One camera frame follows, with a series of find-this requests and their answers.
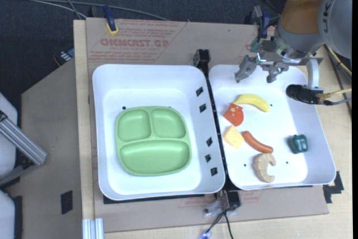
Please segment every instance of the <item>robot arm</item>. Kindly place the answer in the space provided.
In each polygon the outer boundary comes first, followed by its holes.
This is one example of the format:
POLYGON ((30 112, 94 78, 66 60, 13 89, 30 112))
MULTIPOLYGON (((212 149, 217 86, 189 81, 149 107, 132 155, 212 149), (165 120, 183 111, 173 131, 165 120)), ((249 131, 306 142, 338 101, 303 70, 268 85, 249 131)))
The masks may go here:
POLYGON ((308 85, 291 85, 286 92, 296 100, 321 104, 315 95, 322 93, 318 65, 323 59, 314 56, 324 44, 352 59, 352 0, 287 0, 274 37, 251 49, 257 56, 245 57, 235 74, 236 81, 248 77, 257 65, 268 71, 268 83, 291 65, 306 65, 308 85))

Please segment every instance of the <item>toy food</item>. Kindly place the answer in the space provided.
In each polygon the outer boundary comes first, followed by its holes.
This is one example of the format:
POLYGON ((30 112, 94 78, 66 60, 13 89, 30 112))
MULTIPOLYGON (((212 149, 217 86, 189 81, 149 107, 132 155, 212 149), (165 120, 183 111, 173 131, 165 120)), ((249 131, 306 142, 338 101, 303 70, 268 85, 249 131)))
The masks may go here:
POLYGON ((234 126, 240 125, 244 121, 242 107, 235 104, 230 104, 228 110, 224 113, 224 118, 226 118, 234 126))
POLYGON ((236 128, 231 125, 226 129, 223 135, 223 140, 231 146, 239 149, 242 142, 244 141, 244 138, 242 137, 241 133, 239 133, 236 128))
POLYGON ((270 146, 267 146, 263 143, 260 143, 256 138, 254 138, 252 136, 252 134, 246 130, 245 132, 242 133, 242 136, 244 138, 244 140, 254 149, 256 149, 259 152, 263 152, 263 153, 272 153, 274 151, 274 149, 270 146))
POLYGON ((308 150, 306 136, 303 134, 295 134, 289 139, 289 147, 293 153, 306 152, 308 150))
POLYGON ((240 95, 235 102, 235 105, 240 104, 250 104, 258 107, 262 111, 269 111, 269 104, 260 96, 254 95, 252 93, 244 93, 240 95))
POLYGON ((256 175, 260 180, 271 183, 275 180, 275 177, 267 174, 267 167, 269 163, 273 166, 276 165, 274 156, 270 153, 261 153, 255 158, 253 168, 255 169, 256 175))

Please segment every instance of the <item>sausage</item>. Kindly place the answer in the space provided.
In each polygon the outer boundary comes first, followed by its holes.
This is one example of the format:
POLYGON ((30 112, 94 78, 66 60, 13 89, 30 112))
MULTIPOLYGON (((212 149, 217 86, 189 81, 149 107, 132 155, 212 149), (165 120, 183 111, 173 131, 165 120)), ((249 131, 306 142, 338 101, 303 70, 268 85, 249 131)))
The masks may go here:
POLYGON ((248 130, 242 133, 242 137, 251 147, 253 147, 259 152, 272 153, 274 151, 272 147, 260 143, 256 138, 252 136, 252 134, 248 130))

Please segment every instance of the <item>yellow banana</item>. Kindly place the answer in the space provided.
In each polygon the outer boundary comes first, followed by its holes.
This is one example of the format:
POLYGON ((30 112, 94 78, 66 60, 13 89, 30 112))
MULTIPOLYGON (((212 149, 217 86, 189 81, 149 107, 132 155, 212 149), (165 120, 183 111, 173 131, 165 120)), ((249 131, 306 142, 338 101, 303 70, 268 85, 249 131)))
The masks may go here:
POLYGON ((260 110, 263 111, 270 110, 269 104, 262 97, 254 95, 252 93, 242 94, 237 98, 235 102, 233 102, 233 104, 235 105, 250 104, 250 105, 257 106, 260 110))

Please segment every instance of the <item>green plate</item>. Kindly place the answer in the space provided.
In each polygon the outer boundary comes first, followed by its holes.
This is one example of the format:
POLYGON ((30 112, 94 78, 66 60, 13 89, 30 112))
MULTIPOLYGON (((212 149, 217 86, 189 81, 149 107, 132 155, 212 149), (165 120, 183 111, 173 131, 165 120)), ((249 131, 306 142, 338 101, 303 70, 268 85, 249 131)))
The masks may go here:
POLYGON ((191 159, 184 118, 171 107, 134 107, 121 112, 116 144, 122 167, 133 175, 172 174, 183 170, 191 159))

